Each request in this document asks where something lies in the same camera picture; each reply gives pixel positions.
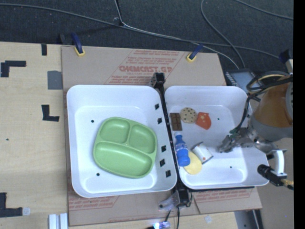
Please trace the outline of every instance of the cardboard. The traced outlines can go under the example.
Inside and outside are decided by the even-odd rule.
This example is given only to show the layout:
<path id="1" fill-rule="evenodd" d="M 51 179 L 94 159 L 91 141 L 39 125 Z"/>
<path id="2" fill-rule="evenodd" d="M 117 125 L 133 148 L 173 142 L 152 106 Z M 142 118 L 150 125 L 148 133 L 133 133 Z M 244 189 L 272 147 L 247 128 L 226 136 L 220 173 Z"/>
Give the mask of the cardboard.
<path id="1" fill-rule="evenodd" d="M 225 85 L 217 54 L 198 53 L 187 62 L 189 52 L 84 47 L 79 57 L 73 46 L 62 46 L 62 77 L 68 172 L 69 225 L 87 225 L 139 219 L 164 218 L 158 203 L 171 192 L 102 198 L 82 198 L 71 185 L 66 94 L 78 84 L 149 85 L 155 72 L 163 72 L 165 89 L 172 85 Z M 189 208 L 181 216 L 261 208 L 256 188 L 193 193 Z"/>

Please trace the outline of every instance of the white tray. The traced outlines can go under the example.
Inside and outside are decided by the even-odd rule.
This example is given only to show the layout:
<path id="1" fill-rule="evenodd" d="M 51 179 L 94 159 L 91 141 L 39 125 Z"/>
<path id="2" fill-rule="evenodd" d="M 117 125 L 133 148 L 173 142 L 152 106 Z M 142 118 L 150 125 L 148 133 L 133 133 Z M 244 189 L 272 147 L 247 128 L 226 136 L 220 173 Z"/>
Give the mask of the white tray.
<path id="1" fill-rule="evenodd" d="M 254 146 L 234 148 L 230 153 L 219 153 L 222 140 L 241 121 L 247 96 L 238 87 L 230 86 L 172 86 L 165 92 L 168 114 L 179 113 L 185 107 L 209 113 L 212 125 L 208 130 L 196 124 L 182 122 L 183 140 L 191 149 L 199 142 L 213 154 L 196 175 L 179 168 L 181 181 L 191 189 L 262 186 L 268 183 L 257 172 L 260 164 L 268 166 L 266 155 Z"/>
<path id="2" fill-rule="evenodd" d="M 67 93 L 67 107 L 72 185 L 80 196 L 138 194 L 166 191 L 175 186 L 177 174 L 161 100 L 155 89 L 148 86 L 77 85 Z M 102 170 L 94 162 L 96 134 L 102 122 L 110 117 L 137 121 L 156 133 L 155 165 L 147 176 L 138 179 L 120 177 Z"/>

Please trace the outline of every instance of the blue bottle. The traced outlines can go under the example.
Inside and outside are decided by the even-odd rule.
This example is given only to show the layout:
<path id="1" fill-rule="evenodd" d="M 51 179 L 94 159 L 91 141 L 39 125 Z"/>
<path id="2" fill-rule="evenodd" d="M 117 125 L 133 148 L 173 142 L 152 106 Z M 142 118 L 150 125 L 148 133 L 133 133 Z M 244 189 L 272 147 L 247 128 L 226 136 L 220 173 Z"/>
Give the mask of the blue bottle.
<path id="1" fill-rule="evenodd" d="M 180 132 L 176 132 L 175 137 L 176 137 L 175 150 L 177 154 L 178 165 L 181 167 L 188 166 L 191 160 L 189 158 L 189 151 L 187 149 L 187 145 L 182 140 L 182 135 Z"/>

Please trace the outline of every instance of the black cable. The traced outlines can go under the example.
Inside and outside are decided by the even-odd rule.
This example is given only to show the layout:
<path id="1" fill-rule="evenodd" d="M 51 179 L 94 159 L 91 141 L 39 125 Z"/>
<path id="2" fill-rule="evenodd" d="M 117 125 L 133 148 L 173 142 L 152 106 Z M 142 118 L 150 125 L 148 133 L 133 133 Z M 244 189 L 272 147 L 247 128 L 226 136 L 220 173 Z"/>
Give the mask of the black cable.
<path id="1" fill-rule="evenodd" d="M 266 90 L 269 87 L 283 85 L 283 84 L 286 84 L 286 83 L 289 83 L 289 82 L 293 82 L 293 80 L 294 80 L 293 75 L 291 75 L 289 78 L 285 78 L 285 79 L 282 79 L 282 80 L 279 80 L 279 81 L 276 81 L 276 82 L 273 82 L 273 83 L 269 83 L 269 84 L 258 86 L 258 87 L 250 87 L 250 85 L 253 84 L 253 82 L 257 81 L 258 79 L 259 78 L 254 78 L 254 81 L 252 80 L 246 86 L 248 91 L 253 92 L 253 91 L 258 91 L 258 90 Z"/>
<path id="2" fill-rule="evenodd" d="M 177 215 L 178 220 L 177 220 L 177 228 L 176 229 L 179 228 L 179 220 L 180 220 L 180 209 L 179 209 L 179 206 L 177 206 L 177 210 L 178 210 L 178 215 Z"/>
<path id="3" fill-rule="evenodd" d="M 245 103 L 245 107 L 244 107 L 244 112 L 243 112 L 243 116 L 242 116 L 242 119 L 240 121 L 240 123 L 238 124 L 237 127 L 235 127 L 232 131 L 230 131 L 230 133 L 237 133 L 240 128 L 242 127 L 242 124 L 245 120 L 245 118 L 247 117 L 247 114 L 248 114 L 248 110 L 249 110 L 249 102 L 250 100 L 253 98 L 254 96 L 253 95 L 250 95 L 247 97 L 246 99 L 246 103 Z"/>
<path id="4" fill-rule="evenodd" d="M 193 194 L 191 193 L 190 201 L 186 204 L 186 207 L 190 207 L 193 201 Z"/>
<path id="5" fill-rule="evenodd" d="M 120 19 L 120 24 L 119 25 L 113 24 L 113 23 L 109 23 L 109 22 L 106 22 L 106 21 L 102 21 L 102 20 L 98 20 L 98 19 L 94 19 L 94 18 L 91 18 L 91 17 L 88 17 L 88 16 L 79 15 L 79 14 L 72 13 L 72 12 L 67 12 L 67 11 L 58 10 L 58 9 L 52 9 L 52 8 L 46 8 L 46 7 L 41 7 L 41 6 L 35 6 L 35 5 L 0 3 L 0 6 L 17 6 L 17 7 L 25 7 L 25 8 L 33 8 L 33 9 L 41 9 L 41 10 L 49 10 L 49 11 L 64 13 L 64 14 L 80 17 L 80 18 L 83 18 L 83 19 L 87 19 L 87 20 L 91 20 L 91 21 L 95 21 L 95 22 L 99 22 L 99 23 L 104 23 L 104 24 L 111 25 L 111 26 L 114 26 L 114 27 L 117 27 L 117 28 L 126 29 L 126 30 L 130 30 L 130 31 L 134 31 L 134 32 L 138 32 L 138 33 L 142 33 L 142 34 L 146 34 L 146 35 L 151 35 L 151 36 L 155 36 L 155 37 L 159 37 L 159 38 L 163 38 L 163 39 L 175 40 L 175 41 L 179 41 L 179 42 L 187 42 L 187 43 L 192 43 L 192 44 L 196 44 L 196 45 L 198 45 L 198 44 L 205 44 L 205 45 L 214 45 L 214 46 L 221 46 L 221 47 L 233 47 L 233 48 L 235 48 L 235 52 L 239 55 L 239 57 L 240 57 L 240 54 L 236 50 L 237 48 L 238 49 L 244 49 L 244 50 L 250 50 L 250 51 L 254 51 L 254 52 L 263 53 L 263 54 L 266 54 L 268 56 L 271 56 L 271 57 L 274 57 L 274 58 L 278 59 L 277 55 L 273 55 L 273 54 L 270 54 L 268 52 L 264 52 L 264 51 L 258 50 L 258 49 L 252 49 L 252 48 L 242 47 L 242 46 L 235 46 L 235 45 L 232 45 L 231 43 L 229 45 L 226 45 L 226 44 L 219 44 L 219 43 L 201 42 L 201 41 L 195 41 L 195 40 L 186 40 L 186 39 L 181 39 L 181 38 L 177 38 L 177 37 L 173 37 L 173 36 L 167 36 L 167 35 L 163 35 L 163 34 L 153 33 L 153 32 L 150 32 L 150 31 L 144 31 L 144 30 L 140 30 L 140 29 L 131 27 L 131 26 L 127 25 L 126 23 L 124 23 L 122 21 L 121 12 L 120 12 L 120 8 L 119 8 L 119 5 L 118 5 L 118 0 L 114 0 L 114 1 L 115 1 L 115 4 L 116 4 L 117 12 L 119 14 L 119 19 Z M 250 5 L 250 4 L 247 4 L 245 2 L 242 2 L 240 0 L 233 0 L 233 1 L 241 3 L 241 4 L 245 5 L 245 6 L 250 7 L 250 8 L 256 9 L 258 11 L 267 13 L 269 15 L 273 15 L 273 16 L 276 16 L 276 17 L 279 17 L 279 18 L 282 18 L 282 19 L 288 19 L 288 20 L 292 20 L 292 21 L 294 20 L 293 18 L 290 18 L 290 17 L 287 17 L 287 16 L 278 15 L 278 14 L 275 14 L 275 13 L 271 13 L 271 12 L 268 12 L 268 11 L 256 8 L 256 7 L 254 7 L 254 6 Z M 206 46 L 204 46 L 204 47 L 206 49 L 209 49 L 209 50 L 211 50 L 211 51 L 213 51 L 215 53 L 218 53 L 218 54 L 226 57 L 227 59 L 229 59 L 239 69 L 237 64 L 235 62 L 233 62 L 233 60 L 231 58 L 229 58 L 227 55 L 225 55 L 225 54 L 223 54 L 221 52 L 218 52 L 218 51 L 216 51 L 214 49 L 208 48 Z"/>
<path id="6" fill-rule="evenodd" d="M 218 34 L 219 34 L 219 35 L 220 35 L 220 36 L 221 36 L 221 37 L 222 37 L 231 47 L 232 47 L 232 49 L 235 51 L 235 53 L 236 53 L 237 56 L 239 57 L 239 59 L 240 59 L 242 65 L 243 65 L 243 67 L 245 68 L 245 63 L 244 63 L 244 61 L 243 61 L 243 58 L 242 58 L 242 56 L 240 55 L 239 51 L 237 50 L 236 46 L 233 45 L 233 44 L 229 41 L 229 39 L 226 38 L 219 30 L 217 30 L 216 27 L 213 26 L 212 23 L 207 19 L 206 15 L 205 15 L 205 13 L 204 13 L 204 10 L 203 10 L 203 5 L 204 5 L 204 2 L 205 2 L 205 1 L 206 1 L 206 0 L 202 0 L 202 1 L 201 1 L 201 6 L 200 6 L 201 14 L 202 14 L 203 18 L 204 18 L 205 21 L 209 24 L 209 26 L 210 26 L 214 31 L 216 31 L 216 32 L 217 32 L 217 33 L 218 33 Z M 241 3 L 241 4 L 247 6 L 247 7 L 251 8 L 251 9 L 258 10 L 258 11 L 260 11 L 260 12 L 263 12 L 263 13 L 266 13 L 266 14 L 269 14 L 269 15 L 272 15 L 272 16 L 275 16 L 275 17 L 278 17 L 278 18 L 281 18 L 281 19 L 292 20 L 292 21 L 294 20 L 294 19 L 291 18 L 291 17 L 283 16 L 283 15 L 279 15 L 279 14 L 275 14 L 275 13 L 272 13 L 272 12 L 268 12 L 268 11 L 266 11 L 266 10 L 263 10 L 263 9 L 260 9 L 260 8 L 257 8 L 257 7 L 254 7 L 254 6 L 252 6 L 252 5 L 248 4 L 248 3 L 245 3 L 245 2 L 240 1 L 240 0 L 232 0 L 232 1 Z"/>
<path id="7" fill-rule="evenodd" d="M 168 218 L 169 218 L 169 216 L 170 216 L 171 211 L 172 211 L 172 210 L 170 210 L 170 211 L 168 212 L 168 214 L 167 214 L 167 216 L 165 217 L 165 220 L 164 220 L 164 221 L 167 221 L 167 220 L 168 220 Z"/>

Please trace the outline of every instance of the green divided plate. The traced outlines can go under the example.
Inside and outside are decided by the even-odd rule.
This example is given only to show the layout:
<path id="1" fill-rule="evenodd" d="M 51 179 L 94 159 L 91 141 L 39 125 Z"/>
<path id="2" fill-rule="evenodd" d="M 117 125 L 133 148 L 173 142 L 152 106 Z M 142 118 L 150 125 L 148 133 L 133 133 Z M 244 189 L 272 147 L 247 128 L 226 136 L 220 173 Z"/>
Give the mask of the green divided plate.
<path id="1" fill-rule="evenodd" d="M 120 117 L 106 119 L 95 139 L 95 163 L 110 173 L 141 178 L 150 173 L 157 153 L 157 137 L 152 129 Z"/>

